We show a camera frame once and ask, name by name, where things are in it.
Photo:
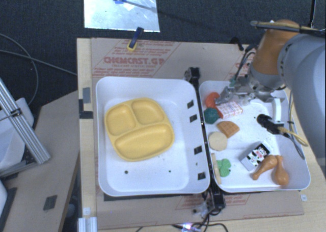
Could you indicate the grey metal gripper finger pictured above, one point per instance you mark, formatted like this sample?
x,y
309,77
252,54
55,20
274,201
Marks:
x,y
222,96
245,100

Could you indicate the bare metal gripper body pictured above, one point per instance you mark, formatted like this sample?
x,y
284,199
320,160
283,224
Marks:
x,y
248,88

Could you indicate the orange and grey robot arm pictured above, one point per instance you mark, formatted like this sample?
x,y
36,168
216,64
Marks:
x,y
300,62

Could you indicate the orange toy shrimp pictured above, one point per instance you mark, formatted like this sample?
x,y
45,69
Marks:
x,y
210,99

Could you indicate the red and white checkered box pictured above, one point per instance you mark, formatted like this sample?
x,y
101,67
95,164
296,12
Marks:
x,y
230,109

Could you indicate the dark green toy vegetable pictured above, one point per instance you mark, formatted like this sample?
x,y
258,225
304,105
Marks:
x,y
211,116

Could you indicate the white plastic tray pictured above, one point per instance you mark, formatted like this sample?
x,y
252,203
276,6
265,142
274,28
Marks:
x,y
142,175
254,129

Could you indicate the orange toy waffle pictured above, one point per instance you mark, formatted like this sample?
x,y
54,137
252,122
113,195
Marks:
x,y
227,128

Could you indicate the thin black and white rod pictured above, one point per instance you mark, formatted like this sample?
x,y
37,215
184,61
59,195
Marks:
x,y
205,134

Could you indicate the beige round biscuit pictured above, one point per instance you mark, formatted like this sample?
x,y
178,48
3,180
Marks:
x,y
218,141

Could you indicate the grey black cow print carton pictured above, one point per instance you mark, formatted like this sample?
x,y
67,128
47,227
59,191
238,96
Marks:
x,y
254,156

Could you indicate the orange toy chicken drumstick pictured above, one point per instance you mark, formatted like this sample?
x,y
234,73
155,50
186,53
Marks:
x,y
266,166
281,175

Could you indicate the light green toy lettuce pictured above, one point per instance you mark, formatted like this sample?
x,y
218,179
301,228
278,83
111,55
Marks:
x,y
224,167

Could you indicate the beige toy bread slice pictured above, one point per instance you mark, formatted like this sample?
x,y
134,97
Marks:
x,y
216,168

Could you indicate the brown cardboard board red print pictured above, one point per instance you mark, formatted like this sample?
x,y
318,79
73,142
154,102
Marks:
x,y
158,55

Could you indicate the yellow divided plate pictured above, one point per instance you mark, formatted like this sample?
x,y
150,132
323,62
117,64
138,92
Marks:
x,y
138,129

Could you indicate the black cylinder on white bracket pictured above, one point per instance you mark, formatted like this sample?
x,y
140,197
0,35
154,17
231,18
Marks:
x,y
267,123

